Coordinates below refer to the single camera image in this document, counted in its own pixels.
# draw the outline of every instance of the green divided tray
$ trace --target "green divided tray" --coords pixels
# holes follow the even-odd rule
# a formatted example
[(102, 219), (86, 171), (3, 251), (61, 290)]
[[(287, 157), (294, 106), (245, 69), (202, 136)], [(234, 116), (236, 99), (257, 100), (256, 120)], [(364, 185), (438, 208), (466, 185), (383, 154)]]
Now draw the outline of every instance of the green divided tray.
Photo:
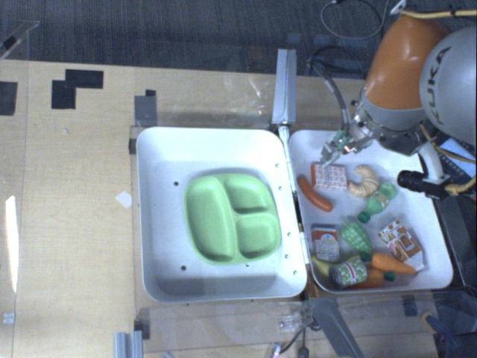
[(211, 264), (248, 263), (281, 243), (270, 190), (248, 174), (195, 178), (186, 189), (186, 220), (196, 253)]

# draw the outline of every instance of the wooden table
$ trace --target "wooden table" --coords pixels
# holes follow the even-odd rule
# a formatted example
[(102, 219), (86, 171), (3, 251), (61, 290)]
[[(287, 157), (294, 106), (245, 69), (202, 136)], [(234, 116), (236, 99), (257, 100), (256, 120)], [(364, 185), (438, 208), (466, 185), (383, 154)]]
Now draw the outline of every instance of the wooden table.
[[(23, 65), (3, 61), (0, 79), (15, 79), (14, 71)], [(77, 89), (76, 110), (52, 110), (51, 81), (64, 80), (66, 69), (104, 71), (104, 87)], [(22, 136), (15, 121), (26, 116), (13, 357), (111, 357), (114, 333), (130, 333), (136, 317), (132, 210), (116, 200), (123, 191), (131, 193), (128, 142), (134, 96), (157, 91), (160, 125), (214, 125), (219, 120), (241, 127), (253, 117), (256, 127), (271, 114), (275, 78), (38, 62), (28, 63), (26, 70), (28, 81), (25, 75), (17, 79), (19, 94), (28, 92), (28, 110), (20, 104), (14, 117), (0, 117), (9, 133), (19, 128), (16, 136)], [(345, 101), (356, 98), (362, 87), (354, 80), (337, 84)], [(335, 97), (319, 78), (298, 78), (297, 107), (303, 127), (331, 130), (339, 125)], [(397, 324), (402, 321), (396, 334), (382, 328), (389, 324), (383, 314), (351, 318), (350, 329), (370, 357), (437, 356), (418, 317), (396, 315)], [(199, 324), (206, 329), (207, 317)], [(310, 338), (312, 357), (334, 356), (323, 332)], [(267, 348), (268, 343), (233, 346), (226, 340), (220, 348), (177, 346), (172, 354), (263, 358)], [(291, 349), (288, 357), (295, 352)]]

